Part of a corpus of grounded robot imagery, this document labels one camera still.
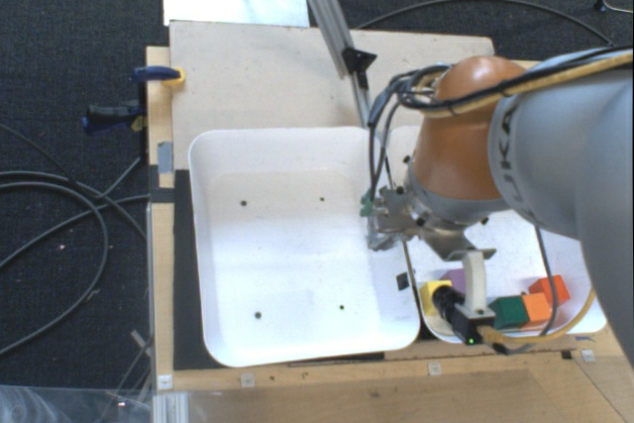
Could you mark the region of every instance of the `black bracket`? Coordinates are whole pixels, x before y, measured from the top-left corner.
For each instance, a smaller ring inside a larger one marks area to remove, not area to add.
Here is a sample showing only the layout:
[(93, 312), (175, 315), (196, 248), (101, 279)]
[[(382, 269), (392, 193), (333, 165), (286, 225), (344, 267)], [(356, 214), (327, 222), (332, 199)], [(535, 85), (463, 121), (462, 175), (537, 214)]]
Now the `black bracket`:
[(342, 57), (346, 63), (346, 69), (350, 74), (356, 74), (359, 79), (359, 87), (368, 90), (368, 67), (376, 60), (374, 53), (362, 52), (356, 48), (346, 48), (342, 51)]

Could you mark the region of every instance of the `wooden table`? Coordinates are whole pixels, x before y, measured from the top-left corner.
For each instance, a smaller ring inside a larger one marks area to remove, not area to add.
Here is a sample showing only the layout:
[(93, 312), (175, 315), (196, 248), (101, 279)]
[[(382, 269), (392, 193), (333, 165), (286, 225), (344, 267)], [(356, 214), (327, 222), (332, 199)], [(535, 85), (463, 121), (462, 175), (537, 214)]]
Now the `wooden table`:
[[(171, 48), (148, 48), (147, 62), (182, 66), (186, 83), (179, 90), (148, 83), (151, 165), (159, 163), (159, 145), (173, 143), (172, 169), (187, 168), (189, 143), (211, 129), (355, 125), (350, 88), (336, 76), (316, 30), (182, 22), (170, 31)], [(485, 38), (354, 37), (359, 48), (379, 54), (370, 68), (373, 94), (405, 69), (493, 52)], [(257, 47), (265, 53), (254, 55)], [(281, 75), (291, 79), (280, 84)], [(293, 83), (300, 80), (316, 84), (296, 90)], [(293, 105), (289, 115), (280, 116), (278, 108), (268, 116), (241, 109), (244, 95), (228, 90), (245, 82), (268, 87), (268, 93), (252, 95), (262, 106), (258, 111), (285, 97)], [(298, 103), (306, 94), (309, 101)], [(399, 119), (419, 121), (415, 114)], [(160, 172), (158, 185), (173, 188), (173, 170)], [(513, 357), (485, 346), (418, 342), (376, 362), (174, 370), (173, 204), (153, 202), (150, 224), (157, 420), (175, 404), (182, 411), (175, 421), (634, 421), (634, 371), (609, 328)]]

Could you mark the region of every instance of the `yellow block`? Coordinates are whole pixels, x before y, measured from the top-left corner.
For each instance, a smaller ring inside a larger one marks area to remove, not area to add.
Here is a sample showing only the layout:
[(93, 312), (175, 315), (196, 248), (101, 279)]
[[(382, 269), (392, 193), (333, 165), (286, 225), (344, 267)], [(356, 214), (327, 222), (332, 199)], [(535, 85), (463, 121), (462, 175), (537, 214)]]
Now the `yellow block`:
[(432, 316), (438, 314), (438, 310), (434, 306), (432, 302), (432, 296), (434, 291), (443, 285), (452, 285), (450, 280), (431, 280), (429, 282), (425, 282), (420, 289), (418, 289), (418, 293), (420, 294), (420, 302), (423, 305), (423, 313), (427, 316)]

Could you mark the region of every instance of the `yellow clamp pad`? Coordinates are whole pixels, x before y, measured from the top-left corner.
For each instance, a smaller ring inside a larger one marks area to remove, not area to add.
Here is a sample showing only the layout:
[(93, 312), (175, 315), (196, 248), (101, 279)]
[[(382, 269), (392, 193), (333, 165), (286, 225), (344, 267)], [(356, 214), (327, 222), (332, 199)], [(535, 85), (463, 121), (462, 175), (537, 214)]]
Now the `yellow clamp pad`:
[(438, 310), (434, 306), (434, 302), (432, 301), (432, 296), (434, 295), (434, 291), (443, 285), (452, 285), (450, 280), (431, 280), (429, 282), (425, 282), (420, 289), (418, 289), (418, 293), (420, 294), (420, 303), (423, 306), (423, 313), (426, 316), (433, 316), (438, 314)]
[(180, 74), (180, 77), (174, 79), (164, 79), (161, 83), (165, 86), (170, 87), (182, 86), (185, 83), (185, 71), (182, 67), (173, 67), (172, 69), (177, 70)]

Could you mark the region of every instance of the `green block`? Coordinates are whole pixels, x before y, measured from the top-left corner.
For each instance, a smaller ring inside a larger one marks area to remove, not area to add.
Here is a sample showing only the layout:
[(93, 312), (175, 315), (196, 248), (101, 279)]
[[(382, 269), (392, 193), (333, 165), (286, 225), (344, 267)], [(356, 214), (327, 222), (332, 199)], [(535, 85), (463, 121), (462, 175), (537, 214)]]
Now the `green block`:
[(528, 313), (521, 296), (502, 296), (488, 306), (495, 312), (493, 328), (496, 330), (519, 328), (528, 323)]

